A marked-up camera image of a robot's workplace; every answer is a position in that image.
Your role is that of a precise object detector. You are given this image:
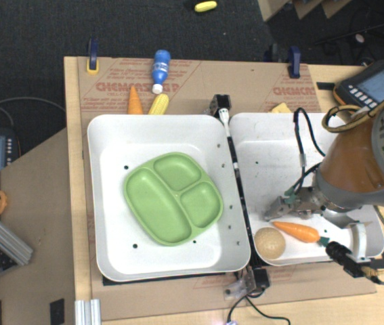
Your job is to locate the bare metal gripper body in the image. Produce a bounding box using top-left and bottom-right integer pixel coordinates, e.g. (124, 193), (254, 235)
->
(288, 187), (335, 217)

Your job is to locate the orange carrot with green top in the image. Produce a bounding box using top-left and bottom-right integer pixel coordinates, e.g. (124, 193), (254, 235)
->
(272, 221), (330, 247)

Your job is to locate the beige ball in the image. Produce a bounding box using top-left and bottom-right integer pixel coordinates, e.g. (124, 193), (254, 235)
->
(253, 227), (286, 261)

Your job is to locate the white plastic tray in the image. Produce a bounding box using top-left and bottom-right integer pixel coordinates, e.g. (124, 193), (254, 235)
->
(86, 113), (252, 283)
(228, 112), (384, 267)

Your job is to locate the thin black and white rod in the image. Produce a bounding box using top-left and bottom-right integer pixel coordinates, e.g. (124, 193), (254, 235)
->
(218, 108), (257, 269)

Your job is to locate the yellow cheese wedge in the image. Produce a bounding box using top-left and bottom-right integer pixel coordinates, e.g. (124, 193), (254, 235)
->
(268, 102), (293, 114)

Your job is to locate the green divided plate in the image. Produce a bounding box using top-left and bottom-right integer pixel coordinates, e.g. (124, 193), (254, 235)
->
(123, 151), (224, 247)

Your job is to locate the brown cardboard board red print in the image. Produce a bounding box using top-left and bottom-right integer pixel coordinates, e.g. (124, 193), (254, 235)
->
(76, 56), (379, 322)

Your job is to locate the yellow corn cob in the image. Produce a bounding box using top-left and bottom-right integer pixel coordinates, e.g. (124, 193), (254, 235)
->
(148, 93), (171, 116)

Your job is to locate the plain orange carrot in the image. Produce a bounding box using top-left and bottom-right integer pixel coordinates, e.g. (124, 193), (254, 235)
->
(127, 85), (144, 116)

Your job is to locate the blue plastic bottle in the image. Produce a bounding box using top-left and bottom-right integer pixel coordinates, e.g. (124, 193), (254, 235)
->
(151, 49), (172, 95)

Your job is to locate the yellow oval toy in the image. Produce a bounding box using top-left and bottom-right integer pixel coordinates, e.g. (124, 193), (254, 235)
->
(194, 0), (218, 14)

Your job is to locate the black cylinder on white bracket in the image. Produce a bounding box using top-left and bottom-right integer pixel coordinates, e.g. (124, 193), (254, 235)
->
(323, 211), (372, 279)

